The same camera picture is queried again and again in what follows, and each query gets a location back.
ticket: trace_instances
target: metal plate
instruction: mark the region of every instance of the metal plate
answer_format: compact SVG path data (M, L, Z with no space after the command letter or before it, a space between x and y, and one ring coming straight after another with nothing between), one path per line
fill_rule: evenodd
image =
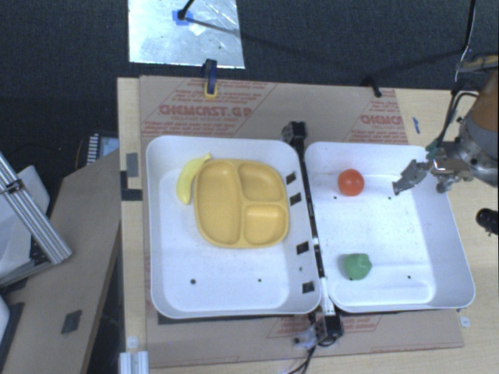
M131 62L244 69L235 0L196 0L187 21L175 13L189 0L129 0Z

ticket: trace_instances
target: yellow divided plate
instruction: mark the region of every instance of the yellow divided plate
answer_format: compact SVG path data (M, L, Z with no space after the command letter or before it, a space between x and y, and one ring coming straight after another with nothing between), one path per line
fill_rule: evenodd
M259 248L288 233L284 183L272 167L255 161L208 161L194 182L194 210L200 233L227 248Z

